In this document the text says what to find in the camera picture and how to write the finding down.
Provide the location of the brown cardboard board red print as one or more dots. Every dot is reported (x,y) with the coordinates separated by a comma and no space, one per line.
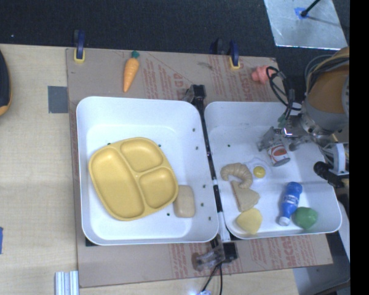
(110,266)

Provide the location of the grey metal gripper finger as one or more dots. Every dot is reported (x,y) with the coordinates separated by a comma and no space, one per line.
(295,145)
(266,140)

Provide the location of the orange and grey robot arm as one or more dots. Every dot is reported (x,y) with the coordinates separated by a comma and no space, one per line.
(326,97)

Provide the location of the orange carrot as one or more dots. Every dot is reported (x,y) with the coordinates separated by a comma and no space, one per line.
(130,72)

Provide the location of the white and yellow fried egg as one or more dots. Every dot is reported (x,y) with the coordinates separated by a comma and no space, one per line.
(259,171)

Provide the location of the pink toy food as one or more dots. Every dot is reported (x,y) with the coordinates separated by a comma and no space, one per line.
(259,74)

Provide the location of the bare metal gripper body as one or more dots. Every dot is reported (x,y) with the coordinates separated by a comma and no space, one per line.
(306,132)

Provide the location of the beige croissant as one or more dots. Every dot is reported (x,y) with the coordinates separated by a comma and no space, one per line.
(238,171)

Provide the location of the black cylinder on white bracket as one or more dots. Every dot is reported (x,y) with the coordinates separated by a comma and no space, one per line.
(335,164)

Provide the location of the beige bread loaf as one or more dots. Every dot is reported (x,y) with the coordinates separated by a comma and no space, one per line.
(184,202)

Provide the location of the yellow toy food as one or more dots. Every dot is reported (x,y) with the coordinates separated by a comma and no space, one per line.
(249,221)

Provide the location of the blue bottle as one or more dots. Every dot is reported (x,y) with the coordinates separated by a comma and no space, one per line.
(290,200)

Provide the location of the green toy food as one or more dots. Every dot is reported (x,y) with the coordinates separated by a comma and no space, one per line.
(306,217)

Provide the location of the beige sandwich wedge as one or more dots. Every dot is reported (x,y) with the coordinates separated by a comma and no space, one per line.
(247,198)

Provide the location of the yellow divided plate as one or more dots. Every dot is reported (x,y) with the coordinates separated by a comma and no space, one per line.
(132,180)

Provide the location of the white and red can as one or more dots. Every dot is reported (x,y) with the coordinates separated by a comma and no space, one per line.
(280,156)

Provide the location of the white plastic tray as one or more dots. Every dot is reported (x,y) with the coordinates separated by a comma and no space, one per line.
(240,118)
(135,115)

